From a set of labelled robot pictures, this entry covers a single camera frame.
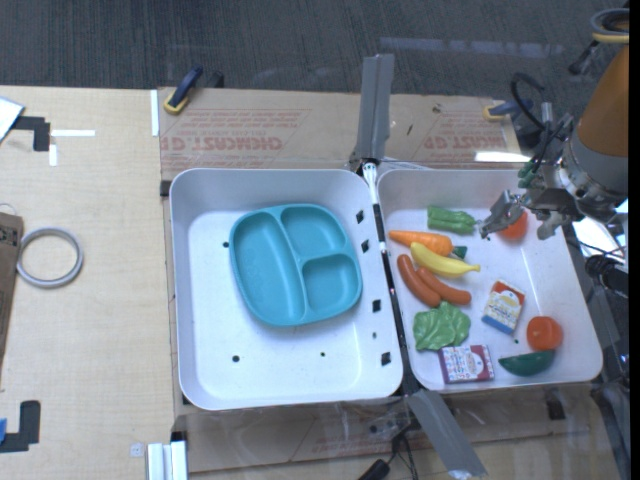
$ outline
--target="red tomato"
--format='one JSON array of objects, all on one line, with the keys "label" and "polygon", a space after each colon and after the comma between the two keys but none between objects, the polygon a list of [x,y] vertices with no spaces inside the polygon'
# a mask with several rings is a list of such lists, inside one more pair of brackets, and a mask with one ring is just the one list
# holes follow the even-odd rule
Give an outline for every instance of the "red tomato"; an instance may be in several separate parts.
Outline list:
[{"label": "red tomato", "polygon": [[518,240],[522,238],[527,232],[527,211],[523,211],[522,215],[518,217],[518,220],[513,224],[507,226],[502,231],[498,231],[498,234],[506,238],[507,240]]},{"label": "red tomato", "polygon": [[527,342],[533,350],[558,348],[562,338],[562,327],[550,316],[534,316],[527,324]]}]

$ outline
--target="blue plate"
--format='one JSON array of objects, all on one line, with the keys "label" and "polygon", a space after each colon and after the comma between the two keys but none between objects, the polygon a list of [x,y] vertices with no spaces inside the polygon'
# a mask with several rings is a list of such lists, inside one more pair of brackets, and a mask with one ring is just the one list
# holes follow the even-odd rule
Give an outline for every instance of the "blue plate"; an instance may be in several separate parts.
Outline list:
[{"label": "blue plate", "polygon": [[362,275],[351,242],[326,208],[287,204],[247,213],[231,229],[231,265],[249,310],[275,326],[352,308]]}]

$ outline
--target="toy banana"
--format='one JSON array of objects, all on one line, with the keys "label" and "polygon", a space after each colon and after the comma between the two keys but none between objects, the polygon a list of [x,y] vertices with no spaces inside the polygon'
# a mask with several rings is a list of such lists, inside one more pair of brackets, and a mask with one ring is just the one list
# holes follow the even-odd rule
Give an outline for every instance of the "toy banana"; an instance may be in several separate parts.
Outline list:
[{"label": "toy banana", "polygon": [[458,277],[471,270],[480,272],[480,265],[470,265],[456,258],[440,256],[418,242],[411,244],[411,257],[421,267],[445,277]]}]

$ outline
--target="metal ring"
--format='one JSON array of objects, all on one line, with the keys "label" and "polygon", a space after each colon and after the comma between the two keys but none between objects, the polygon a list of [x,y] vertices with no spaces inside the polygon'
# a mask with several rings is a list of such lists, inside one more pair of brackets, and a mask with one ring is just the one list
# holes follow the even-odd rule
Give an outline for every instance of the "metal ring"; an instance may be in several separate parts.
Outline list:
[{"label": "metal ring", "polygon": [[[29,274],[24,269],[24,266],[22,265],[22,254],[24,253],[24,250],[36,238],[40,238],[42,236],[57,236],[63,238],[67,242],[69,242],[75,249],[76,263],[64,276],[58,277],[57,279],[38,279],[37,277]],[[22,241],[20,242],[20,254],[18,255],[17,268],[18,273],[22,276],[22,278],[33,286],[37,286],[38,288],[58,288],[70,283],[76,278],[76,276],[80,273],[80,269],[82,268],[82,261],[82,247],[80,247],[80,242],[78,242],[78,239],[75,237],[75,235],[62,228],[47,227],[34,229],[30,233],[27,233],[24,237],[22,237]]]}]

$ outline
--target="white tray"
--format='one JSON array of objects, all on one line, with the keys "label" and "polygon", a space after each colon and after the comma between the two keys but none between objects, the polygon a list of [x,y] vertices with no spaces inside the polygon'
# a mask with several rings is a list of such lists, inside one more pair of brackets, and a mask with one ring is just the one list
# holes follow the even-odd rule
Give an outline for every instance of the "white tray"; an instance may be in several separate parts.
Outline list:
[{"label": "white tray", "polygon": [[[194,405],[367,400],[397,390],[403,373],[397,333],[361,178],[337,169],[193,169],[173,181],[170,203],[179,379]],[[225,243],[242,215],[291,203],[322,205],[336,215],[356,250],[363,289],[356,306],[337,317],[277,328],[245,306]]]},{"label": "white tray", "polygon": [[[465,210],[478,219],[489,215],[489,208],[505,189],[517,189],[516,171],[463,170],[394,170],[380,176],[378,193],[386,231],[392,229],[427,231],[428,205]],[[465,345],[487,345],[494,366],[495,379],[459,384],[445,384],[438,356],[432,351],[417,351],[413,337],[413,317],[428,308],[404,286],[396,258],[408,248],[392,241],[387,246],[392,255],[393,278],[402,310],[409,359],[418,381],[426,388],[441,392],[486,390],[531,384],[588,381],[602,369],[600,348],[589,310],[585,303],[575,268],[562,231],[547,240],[539,240],[539,222],[530,215],[526,237],[522,242],[507,242],[497,235],[482,240],[473,236],[449,234],[455,245],[468,246],[465,261],[479,263],[481,271],[463,277],[443,279],[458,288],[469,290],[472,302],[462,310],[471,317],[469,338]],[[504,279],[526,293],[525,304],[513,335],[507,335],[480,321],[491,286]],[[564,341],[557,349],[552,366],[535,376],[517,377],[508,373],[498,359],[532,352],[527,344],[527,322],[536,315],[555,318],[564,330]]]}]

